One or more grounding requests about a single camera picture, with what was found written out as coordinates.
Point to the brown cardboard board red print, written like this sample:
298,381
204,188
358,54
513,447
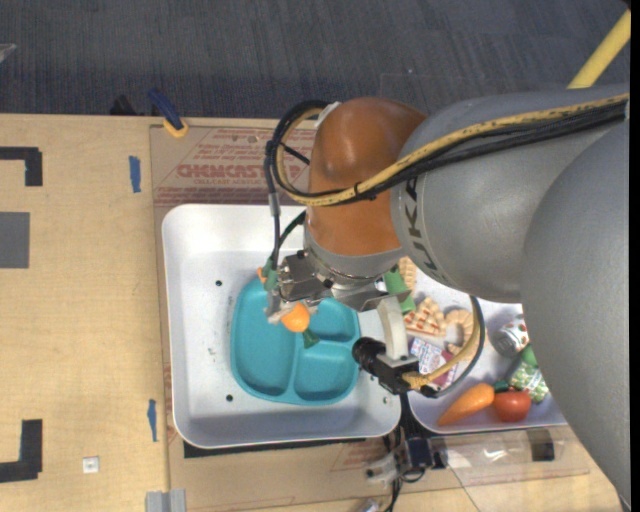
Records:
220,170

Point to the green toy bottle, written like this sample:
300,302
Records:
397,290

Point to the white printed packet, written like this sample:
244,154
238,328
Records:
425,352

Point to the orange toy with green stem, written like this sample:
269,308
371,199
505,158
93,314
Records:
296,319

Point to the silver can with red print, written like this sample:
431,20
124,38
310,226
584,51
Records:
510,340

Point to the thin black rod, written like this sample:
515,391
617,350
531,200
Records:
403,417

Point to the pizza slice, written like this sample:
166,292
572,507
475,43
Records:
425,317

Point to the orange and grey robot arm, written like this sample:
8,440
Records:
500,210

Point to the orange carrot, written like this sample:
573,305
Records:
467,402

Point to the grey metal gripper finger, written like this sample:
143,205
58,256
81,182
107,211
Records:
274,311
311,309

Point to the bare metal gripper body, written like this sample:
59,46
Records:
305,280

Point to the white plastic tray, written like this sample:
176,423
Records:
200,310
480,422

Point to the small white square block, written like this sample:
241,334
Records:
90,464

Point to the green and white patterned packet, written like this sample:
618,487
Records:
531,377

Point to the red tomato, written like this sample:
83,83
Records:
512,405

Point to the beige lattice biscuit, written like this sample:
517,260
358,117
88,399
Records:
410,272

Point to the black cylinder on white bracket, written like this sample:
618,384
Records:
393,330

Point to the blue divided plate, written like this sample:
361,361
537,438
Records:
265,355

